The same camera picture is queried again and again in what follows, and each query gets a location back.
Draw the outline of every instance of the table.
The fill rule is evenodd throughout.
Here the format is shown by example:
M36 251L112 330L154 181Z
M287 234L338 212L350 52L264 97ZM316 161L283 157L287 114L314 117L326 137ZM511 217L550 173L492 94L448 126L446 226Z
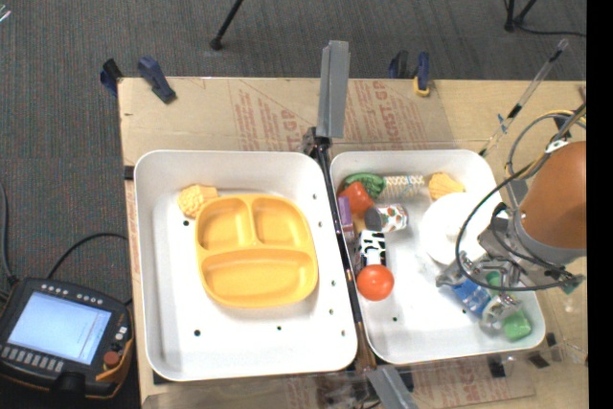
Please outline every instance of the table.
M177 100L163 104L144 79L119 80L118 97L124 161L131 168L147 151L158 148L294 150L317 118L318 79L223 79L168 78ZM478 151L498 126L498 115L507 115L529 81L524 80L432 80L428 97L419 97L410 80L350 80L343 149L428 148L453 143ZM582 102L585 81L545 81L517 116L509 133L492 153L497 180L504 177L501 163L519 132L537 116L554 109L575 109ZM539 125L522 140L515 162L530 162L555 132L552 123ZM578 128L573 136L585 139ZM133 182L125 181L130 232L132 282L137 332L141 399L147 409L155 407L317 407L322 380L317 376L253 380L253 384L207 382L155 384L147 362L143 334L143 299L138 262L138 234ZM586 259L573 263L573 272L586 270ZM479 407L537 408L588 406L587 289L583 284L572 296L553 290L539 292L548 327L553 326L557 345L546 368L518 363L498 380L456 379L444 367L427 376L428 390L416 390L420 408L456 407L479 402ZM343 386L343 374L332 374L326 383Z

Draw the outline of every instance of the red ball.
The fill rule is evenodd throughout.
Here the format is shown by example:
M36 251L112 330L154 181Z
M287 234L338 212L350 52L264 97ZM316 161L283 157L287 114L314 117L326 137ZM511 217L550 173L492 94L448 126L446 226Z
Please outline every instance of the red ball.
M382 264L370 264L359 272L355 283L364 298L378 302L392 293L394 275Z

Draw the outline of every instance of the white plate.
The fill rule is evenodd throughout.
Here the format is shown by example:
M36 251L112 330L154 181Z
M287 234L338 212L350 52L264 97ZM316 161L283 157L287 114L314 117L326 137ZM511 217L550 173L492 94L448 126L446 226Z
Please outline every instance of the white plate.
M145 344L155 372L174 381L342 370L357 339L324 175L298 152L156 150L134 172ZM191 184L220 195L270 193L294 201L313 235L319 281L282 307L226 307L199 278L194 220L177 197Z
M428 207L420 222L420 243L434 261L445 266L455 261L460 229L482 198L476 193L450 193ZM460 250L472 260L486 252L477 238L488 227L495 206L496 203L489 199L466 225Z
M481 198L496 186L487 161L465 149L343 152L330 165L334 188L338 189L343 179L355 172L426 177L446 172L464 184L467 193ZM501 200L496 193L486 206L496 206ZM464 305L450 288L436 287L436 276L444 265L430 257L420 234L420 224L433 203L427 186L402 203L409 213L409 226L385 236L387 264L395 277L394 290L380 302L358 295L373 351L388 363L405 365L537 346L545 335L545 320L534 292L515 294L523 302L524 313L533 326L528 336L510 341L502 333L484 333L477 316L463 313Z

